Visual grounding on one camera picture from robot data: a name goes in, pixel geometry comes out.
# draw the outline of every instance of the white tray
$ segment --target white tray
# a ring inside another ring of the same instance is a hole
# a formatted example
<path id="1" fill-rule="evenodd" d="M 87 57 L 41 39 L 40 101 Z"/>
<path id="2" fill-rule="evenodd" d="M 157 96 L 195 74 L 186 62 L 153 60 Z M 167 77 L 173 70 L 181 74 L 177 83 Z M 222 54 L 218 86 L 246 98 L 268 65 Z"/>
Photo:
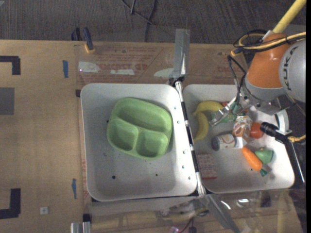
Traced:
<path id="1" fill-rule="evenodd" d="M 168 110 L 173 119 L 169 148 L 147 161 L 117 151 L 106 137 L 118 100 L 142 99 Z M 164 84 L 92 83 L 81 92 L 86 149 L 86 183 L 98 201 L 187 196 L 197 181 L 178 92 Z"/>
<path id="2" fill-rule="evenodd" d="M 196 117 L 192 115 L 201 101 L 231 101 L 237 94 L 234 85 L 188 85 L 183 95 L 190 121 L 193 136 L 198 130 Z M 253 121 L 266 121 L 276 125 L 274 116 L 268 116 L 261 112 L 250 113 Z M 258 190 L 282 189 L 291 187 L 294 183 L 294 172 L 289 160 L 286 148 L 274 138 L 264 135 L 261 139 L 249 142 L 251 149 L 261 147 L 272 148 L 275 152 L 273 160 L 268 166 L 272 169 L 269 174 L 262 177 L 260 172 L 252 171 L 245 160 L 241 150 L 219 150 L 214 151 L 211 147 L 211 138 L 217 134 L 229 133 L 232 129 L 224 124 L 218 124 L 209 128 L 207 138 L 194 144 L 195 152 L 210 153 L 216 161 L 218 178 L 214 180 L 203 180 L 203 184 L 213 193 L 235 193 Z"/>

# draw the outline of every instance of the gray square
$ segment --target gray square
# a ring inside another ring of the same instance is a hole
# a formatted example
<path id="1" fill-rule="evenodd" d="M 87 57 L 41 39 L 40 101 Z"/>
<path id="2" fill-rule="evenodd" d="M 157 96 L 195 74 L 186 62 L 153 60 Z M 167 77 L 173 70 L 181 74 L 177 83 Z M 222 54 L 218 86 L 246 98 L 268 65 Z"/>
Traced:
<path id="1" fill-rule="evenodd" d="M 0 115 L 14 115 L 14 88 L 0 87 Z"/>

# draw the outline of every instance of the wooden surface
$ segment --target wooden surface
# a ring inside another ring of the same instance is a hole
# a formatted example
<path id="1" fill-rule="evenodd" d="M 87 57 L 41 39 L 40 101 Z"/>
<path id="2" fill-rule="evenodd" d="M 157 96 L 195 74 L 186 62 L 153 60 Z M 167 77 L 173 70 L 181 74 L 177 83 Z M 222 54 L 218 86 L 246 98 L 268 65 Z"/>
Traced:
<path id="1" fill-rule="evenodd" d="M 89 56 L 95 63 L 103 64 L 104 74 L 94 75 L 98 82 L 167 81 L 155 73 L 172 68 L 174 44 L 100 45 L 100 51 Z M 146 48 L 154 52 L 143 58 Z M 229 45 L 191 45 L 187 82 L 233 83 L 226 63 L 231 48 Z M 14 115 L 0 116 L 0 205 L 9 205 L 11 188 L 21 188 L 21 214 L 18 218 L 1 219 L 2 233 L 66 233 L 70 232 L 72 222 L 82 222 L 87 191 L 83 188 L 86 181 L 80 146 L 83 143 L 79 127 L 80 100 L 75 89 L 94 82 L 85 79 L 84 75 L 89 73 L 78 72 L 79 61 L 84 60 L 83 55 L 79 55 L 82 49 L 79 42 L 0 40 L 0 55 L 21 58 L 21 75 L 12 75 L 10 63 L 0 63 L 0 87 L 15 88 Z M 112 53 L 127 54 L 124 64 L 133 52 L 142 56 L 136 63 L 140 66 L 134 67 L 134 76 L 138 79 L 111 72 L 118 72 L 116 65 L 120 64 L 120 58 L 107 59 Z M 68 78 L 63 73 L 63 60 L 69 63 Z M 76 179 L 77 199 L 74 199 L 72 179 Z M 43 206 L 49 207 L 48 215 L 40 215 Z"/>

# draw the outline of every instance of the gray floor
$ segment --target gray floor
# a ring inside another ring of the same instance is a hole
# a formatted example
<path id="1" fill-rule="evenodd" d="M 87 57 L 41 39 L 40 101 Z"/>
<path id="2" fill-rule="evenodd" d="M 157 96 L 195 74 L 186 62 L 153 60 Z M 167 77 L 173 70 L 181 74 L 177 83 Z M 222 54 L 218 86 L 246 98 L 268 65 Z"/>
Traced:
<path id="1" fill-rule="evenodd" d="M 123 1 L 132 5 L 132 0 Z M 175 29 L 187 27 L 192 43 L 232 44 L 249 30 L 272 29 L 294 1 L 137 0 L 130 14 L 122 0 L 0 0 L 0 39 L 71 40 L 76 27 L 88 27 L 93 40 L 173 42 Z M 306 14 L 305 6 L 287 32 L 305 31 Z M 289 115 L 294 134 L 304 134 L 305 118 L 294 108 Z M 296 148 L 305 174 L 306 147 Z M 294 189 L 300 188 L 304 185 L 297 178 Z M 304 189 L 293 197 L 306 229 Z"/>

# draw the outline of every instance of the yellow tube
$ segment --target yellow tube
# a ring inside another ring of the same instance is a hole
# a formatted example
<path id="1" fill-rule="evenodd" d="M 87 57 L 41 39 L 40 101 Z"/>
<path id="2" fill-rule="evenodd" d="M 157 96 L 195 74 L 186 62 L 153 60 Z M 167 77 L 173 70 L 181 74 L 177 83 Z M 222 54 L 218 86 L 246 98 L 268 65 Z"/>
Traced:
<path id="1" fill-rule="evenodd" d="M 275 26 L 273 29 L 274 33 L 281 33 L 283 32 L 288 24 L 295 18 L 295 16 L 299 13 L 303 6 L 307 3 L 307 0 L 296 0 L 286 14 L 283 16 L 281 21 Z"/>

